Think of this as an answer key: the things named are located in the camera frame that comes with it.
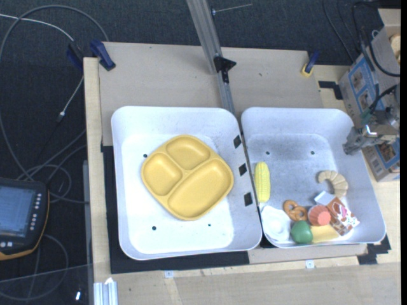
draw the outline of beige shrimp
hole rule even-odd
[[[325,180],[332,183],[334,195],[338,198],[345,196],[348,192],[349,185],[342,174],[336,173],[333,170],[324,170],[318,174],[318,182],[322,183]]]

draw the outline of white tray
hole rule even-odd
[[[224,109],[137,107],[118,109],[111,119],[118,200],[119,241],[137,260],[249,250],[261,239],[261,223],[236,118]],[[145,155],[177,135],[194,135],[232,169],[227,197],[202,218],[184,221],[168,213],[141,179]]]
[[[362,152],[349,156],[342,144],[353,123],[336,109],[287,109],[252,107],[242,114],[242,128],[247,153],[253,169],[265,161],[270,169],[271,198],[269,205],[282,209],[285,200],[309,207],[321,191],[330,191],[328,183],[317,181],[322,170],[334,170],[345,176],[349,184],[347,205],[360,224],[345,237],[320,244],[299,245],[290,238],[276,241],[277,247],[309,247],[349,243],[376,243],[385,236],[385,223],[371,185]],[[267,218],[261,218],[267,224]]]

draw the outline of black floor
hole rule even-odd
[[[358,4],[353,18],[352,7],[357,1],[360,0],[209,0],[209,3],[215,10],[252,4],[215,16],[222,46],[310,53],[319,50],[318,64],[350,65],[359,54],[358,31],[369,35],[382,26],[377,8],[401,7],[401,0],[372,0]],[[200,44],[185,0],[0,0],[0,13],[19,16],[33,8],[54,4],[89,14],[111,41]],[[29,18],[64,29],[86,56],[92,55],[89,42],[93,38],[106,40],[97,26],[75,11],[51,8],[37,11]],[[13,20],[0,17],[0,40],[12,23]],[[69,40],[55,29],[21,22],[4,46],[0,62],[0,114],[11,147],[25,169],[43,164],[85,129],[82,89],[72,100],[64,120],[59,124],[55,121],[81,79],[81,72],[66,58],[68,44]],[[86,138],[82,136],[53,164],[59,164],[85,144]],[[66,198],[83,200],[84,160],[86,149],[80,149],[63,165],[72,182]],[[44,170],[36,179],[46,180],[50,171]],[[16,179],[21,173],[0,135],[0,177]],[[58,172],[50,187],[61,194],[68,183],[68,176]],[[83,205],[52,203],[46,233],[65,246],[69,267],[86,264]],[[35,263],[36,253],[0,262],[0,280],[33,274]],[[45,238],[41,242],[38,272],[64,266],[63,253],[55,242]]]

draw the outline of yellow plate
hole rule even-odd
[[[150,154],[142,164],[141,178],[154,198],[183,220],[205,215],[233,187],[226,162],[191,135],[176,136]]]

